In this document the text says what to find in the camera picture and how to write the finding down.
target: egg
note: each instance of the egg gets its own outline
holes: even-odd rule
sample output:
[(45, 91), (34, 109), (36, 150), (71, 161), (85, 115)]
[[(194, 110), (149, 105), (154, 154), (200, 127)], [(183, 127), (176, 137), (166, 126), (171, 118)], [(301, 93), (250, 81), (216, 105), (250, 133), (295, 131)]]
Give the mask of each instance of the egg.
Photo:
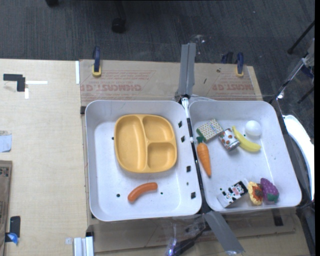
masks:
[(262, 128), (257, 121), (250, 120), (245, 124), (245, 132), (251, 136), (260, 136)]

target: purple toy vegetable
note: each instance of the purple toy vegetable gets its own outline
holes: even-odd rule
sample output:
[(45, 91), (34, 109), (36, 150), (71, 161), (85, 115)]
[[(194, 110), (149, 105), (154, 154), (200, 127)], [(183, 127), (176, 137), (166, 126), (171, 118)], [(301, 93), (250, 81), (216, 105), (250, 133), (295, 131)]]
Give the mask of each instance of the purple toy vegetable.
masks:
[(263, 199), (267, 203), (276, 203), (279, 198), (279, 191), (268, 179), (261, 178), (260, 185), (263, 192)]

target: hot dog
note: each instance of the hot dog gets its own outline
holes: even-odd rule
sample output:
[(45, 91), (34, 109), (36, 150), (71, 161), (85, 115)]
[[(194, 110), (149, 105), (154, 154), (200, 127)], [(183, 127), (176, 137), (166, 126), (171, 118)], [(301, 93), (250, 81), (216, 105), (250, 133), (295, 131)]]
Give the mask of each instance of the hot dog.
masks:
[(145, 192), (157, 190), (158, 184), (155, 182), (144, 183), (140, 186), (137, 186), (134, 190), (128, 195), (128, 200), (134, 202), (140, 195)]

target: wooden table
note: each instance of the wooden table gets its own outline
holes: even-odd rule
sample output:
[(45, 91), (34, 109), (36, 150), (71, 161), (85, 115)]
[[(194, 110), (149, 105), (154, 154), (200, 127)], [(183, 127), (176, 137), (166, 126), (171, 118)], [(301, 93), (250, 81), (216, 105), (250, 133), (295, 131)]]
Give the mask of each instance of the wooden table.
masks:
[[(11, 151), (0, 153), (1, 160), (13, 162), (8, 217), (21, 217), (19, 243), (7, 243), (5, 255), (71, 256), (68, 238), (83, 238), (88, 227), (75, 61), (0, 59), (0, 73), (47, 81), (28, 85), (25, 99), (16, 82), (0, 80), (0, 130), (12, 134)], [(240, 237), (245, 255), (309, 254), (299, 219), (292, 210), (287, 216), (293, 219), (294, 232)], [(99, 255), (163, 254), (164, 247), (151, 247)], [(218, 241), (203, 241), (184, 255), (226, 254)]]

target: orange plastic dish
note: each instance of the orange plastic dish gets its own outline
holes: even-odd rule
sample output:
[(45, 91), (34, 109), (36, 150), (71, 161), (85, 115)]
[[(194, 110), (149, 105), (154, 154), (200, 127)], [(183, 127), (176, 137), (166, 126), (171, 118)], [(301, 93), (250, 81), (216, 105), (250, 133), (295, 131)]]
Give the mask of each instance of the orange plastic dish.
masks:
[(169, 170), (177, 161), (177, 143), (169, 121), (152, 114), (128, 114), (114, 127), (114, 149), (120, 166), (134, 173)]

